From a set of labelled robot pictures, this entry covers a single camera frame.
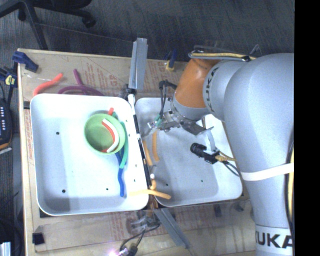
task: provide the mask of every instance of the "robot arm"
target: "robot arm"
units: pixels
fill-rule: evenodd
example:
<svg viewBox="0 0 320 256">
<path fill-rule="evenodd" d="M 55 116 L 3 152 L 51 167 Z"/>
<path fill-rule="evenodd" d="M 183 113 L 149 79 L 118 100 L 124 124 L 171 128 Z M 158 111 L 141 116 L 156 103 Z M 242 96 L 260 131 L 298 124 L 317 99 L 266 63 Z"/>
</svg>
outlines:
<svg viewBox="0 0 320 256">
<path fill-rule="evenodd" d="M 171 124 L 194 135 L 205 130 L 196 122 L 214 115 L 225 124 L 239 170 L 246 177 L 272 173 L 244 179 L 256 225 L 257 256 L 295 253 L 294 220 L 287 211 L 289 174 L 283 174 L 293 169 L 286 165 L 293 147 L 293 109 L 294 55 L 278 53 L 252 61 L 191 59 L 171 111 L 164 114 Z M 284 167 L 289 170 L 278 170 Z"/>
</svg>

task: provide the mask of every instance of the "office chair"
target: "office chair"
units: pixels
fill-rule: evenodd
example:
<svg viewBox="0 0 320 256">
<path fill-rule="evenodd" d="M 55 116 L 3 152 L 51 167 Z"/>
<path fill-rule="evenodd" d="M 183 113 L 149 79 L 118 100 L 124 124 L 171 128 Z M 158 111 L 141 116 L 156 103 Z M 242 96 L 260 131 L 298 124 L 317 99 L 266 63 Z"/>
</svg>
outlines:
<svg viewBox="0 0 320 256">
<path fill-rule="evenodd" d="M 0 5 L 0 18 L 18 10 L 18 19 L 21 21 L 27 19 L 29 21 L 40 49 L 48 50 L 35 7 L 80 16 L 82 17 L 84 25 L 90 28 L 95 25 L 95 19 L 88 11 L 80 9 L 89 5 L 91 1 L 92 0 L 8 0 Z"/>
</svg>

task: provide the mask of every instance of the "chair caster wheel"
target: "chair caster wheel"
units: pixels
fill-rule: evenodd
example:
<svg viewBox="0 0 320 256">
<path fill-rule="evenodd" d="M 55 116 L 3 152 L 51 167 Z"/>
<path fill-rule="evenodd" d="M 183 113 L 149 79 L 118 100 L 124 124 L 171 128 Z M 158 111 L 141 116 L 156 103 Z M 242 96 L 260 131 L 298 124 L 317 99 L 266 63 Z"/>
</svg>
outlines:
<svg viewBox="0 0 320 256">
<path fill-rule="evenodd" d="M 27 16 L 26 16 L 26 13 L 25 11 L 19 9 L 18 11 L 18 19 L 22 22 L 24 22 L 26 20 Z"/>
<path fill-rule="evenodd" d="M 82 23 L 88 29 L 88 28 L 93 27 L 96 24 L 96 20 L 93 18 L 82 18 Z"/>
</svg>

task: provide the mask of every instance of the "green bowl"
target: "green bowl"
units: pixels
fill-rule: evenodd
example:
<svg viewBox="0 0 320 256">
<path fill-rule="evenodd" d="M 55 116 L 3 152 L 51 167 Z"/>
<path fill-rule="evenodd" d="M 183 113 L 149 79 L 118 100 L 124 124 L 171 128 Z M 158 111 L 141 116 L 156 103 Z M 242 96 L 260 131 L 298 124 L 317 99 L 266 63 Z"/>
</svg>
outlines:
<svg viewBox="0 0 320 256">
<path fill-rule="evenodd" d="M 113 144 L 111 133 L 103 126 L 102 120 L 107 119 L 119 134 L 119 144 L 112 152 L 102 152 L 102 150 L 109 148 Z M 118 119 L 106 113 L 98 113 L 92 115 L 85 123 L 84 136 L 89 146 L 96 152 L 103 155 L 112 155 L 117 153 L 125 144 L 126 132 L 118 121 Z"/>
</svg>

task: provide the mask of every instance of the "gray floor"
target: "gray floor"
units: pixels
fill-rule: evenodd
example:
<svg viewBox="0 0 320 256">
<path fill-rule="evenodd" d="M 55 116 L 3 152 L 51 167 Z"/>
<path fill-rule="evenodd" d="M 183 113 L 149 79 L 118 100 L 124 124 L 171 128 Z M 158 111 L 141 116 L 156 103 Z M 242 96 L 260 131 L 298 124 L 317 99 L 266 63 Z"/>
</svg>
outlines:
<svg viewBox="0 0 320 256">
<path fill-rule="evenodd" d="M 217 43 L 242 53 L 256 44 L 263 55 L 294 52 L 294 0 L 93 0 L 84 10 L 95 17 L 94 27 L 86 28 L 76 16 L 36 9 L 50 50 L 130 57 L 132 41 L 142 37 L 148 39 L 150 59 L 163 59 L 176 48 L 178 61 L 188 61 L 194 45 Z M 39 46 L 28 22 L 18 20 L 15 11 L 0 18 L 0 68 L 13 66 L 17 48 Z M 3 87 L 7 95 L 9 88 Z M 15 133 L 19 133 L 17 106 L 15 90 L 11 102 Z M 0 154 L 0 218 L 10 221 L 17 189 L 13 168 L 13 152 Z"/>
</svg>

